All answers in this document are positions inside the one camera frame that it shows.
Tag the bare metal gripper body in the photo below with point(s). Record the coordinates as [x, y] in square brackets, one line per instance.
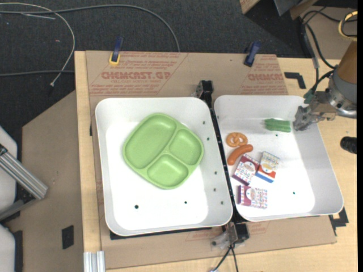
[323, 106]

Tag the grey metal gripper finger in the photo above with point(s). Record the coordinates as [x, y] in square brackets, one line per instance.
[308, 117]
[298, 119]

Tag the green bean pods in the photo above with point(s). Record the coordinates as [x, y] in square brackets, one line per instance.
[278, 125]

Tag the white plastic tray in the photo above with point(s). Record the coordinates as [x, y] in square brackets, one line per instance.
[158, 208]
[306, 166]

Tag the blue and orange carton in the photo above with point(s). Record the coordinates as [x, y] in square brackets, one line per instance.
[268, 167]

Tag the orange pretzel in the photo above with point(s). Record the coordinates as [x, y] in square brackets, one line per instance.
[235, 139]

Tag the orange sausage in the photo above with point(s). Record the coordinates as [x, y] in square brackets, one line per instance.
[239, 153]

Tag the purple and red carton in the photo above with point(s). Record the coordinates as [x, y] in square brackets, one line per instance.
[246, 170]

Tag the thin black and white rod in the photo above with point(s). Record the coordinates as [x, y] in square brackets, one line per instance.
[220, 146]

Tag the purple and pink carton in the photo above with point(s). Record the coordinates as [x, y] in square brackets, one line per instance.
[253, 197]

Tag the green divided plate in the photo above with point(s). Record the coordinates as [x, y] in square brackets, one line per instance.
[158, 149]

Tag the brown cardboard board red print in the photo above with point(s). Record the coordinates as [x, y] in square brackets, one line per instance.
[158, 75]

